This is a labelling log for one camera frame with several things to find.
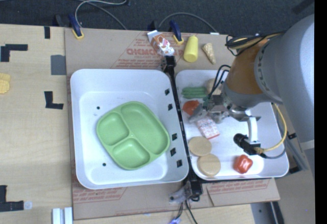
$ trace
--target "table surface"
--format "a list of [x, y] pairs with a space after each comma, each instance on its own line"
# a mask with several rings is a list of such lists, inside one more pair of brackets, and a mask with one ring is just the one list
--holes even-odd
[[[51, 223], [53, 208], [72, 206], [71, 159], [65, 75], [51, 75], [51, 56], [65, 55], [64, 28], [0, 25], [0, 45], [28, 44], [11, 51], [0, 72], [11, 76], [10, 90], [0, 95], [0, 185], [8, 185], [7, 201], [31, 201], [31, 210], [2, 212], [0, 223]], [[45, 109], [44, 92], [63, 110]], [[169, 223], [177, 212], [119, 216], [74, 223]], [[198, 223], [254, 223], [251, 206], [193, 209]], [[193, 223], [186, 210], [181, 223]]]

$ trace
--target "cardboard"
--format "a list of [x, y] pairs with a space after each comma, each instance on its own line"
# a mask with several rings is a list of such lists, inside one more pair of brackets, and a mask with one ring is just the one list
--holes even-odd
[[[83, 29], [84, 38], [77, 40], [71, 29], [65, 29], [67, 99], [69, 139], [72, 161], [72, 190], [74, 219], [109, 217], [178, 210], [169, 204], [169, 194], [179, 190], [182, 183], [167, 183], [137, 187], [88, 190], [78, 183], [74, 163], [74, 141], [69, 81], [74, 71], [83, 68], [104, 69], [161, 69], [162, 57], [151, 46], [147, 32]], [[196, 34], [199, 40], [198, 60], [184, 61], [182, 55], [187, 39], [178, 45], [172, 33], [163, 33], [175, 50], [175, 74], [184, 69], [218, 69], [231, 65], [233, 56], [225, 48], [225, 35]], [[201, 47], [212, 43], [216, 64], [211, 64]], [[228, 181], [203, 184], [203, 195], [192, 208], [216, 207], [255, 202], [275, 201], [279, 193], [274, 179]]]

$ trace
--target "black connector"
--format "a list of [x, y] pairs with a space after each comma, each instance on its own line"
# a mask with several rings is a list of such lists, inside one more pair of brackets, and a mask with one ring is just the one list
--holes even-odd
[[243, 149], [244, 152], [246, 152], [248, 155], [257, 155], [255, 147], [260, 147], [260, 143], [256, 144], [250, 144], [248, 143], [248, 137], [246, 135], [243, 135], [241, 133], [237, 133], [234, 136], [234, 142]]

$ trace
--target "green plate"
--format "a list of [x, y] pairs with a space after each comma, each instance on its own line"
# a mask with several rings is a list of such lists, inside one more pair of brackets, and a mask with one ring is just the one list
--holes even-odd
[[143, 103], [128, 102], [104, 114], [97, 135], [113, 160], [124, 169], [141, 168], [169, 147], [169, 134]]

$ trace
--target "yellow cylinder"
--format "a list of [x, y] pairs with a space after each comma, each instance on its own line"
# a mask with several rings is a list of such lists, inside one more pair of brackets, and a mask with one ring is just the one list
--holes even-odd
[[184, 60], [190, 63], [198, 59], [198, 38], [195, 35], [189, 37], [183, 57]]

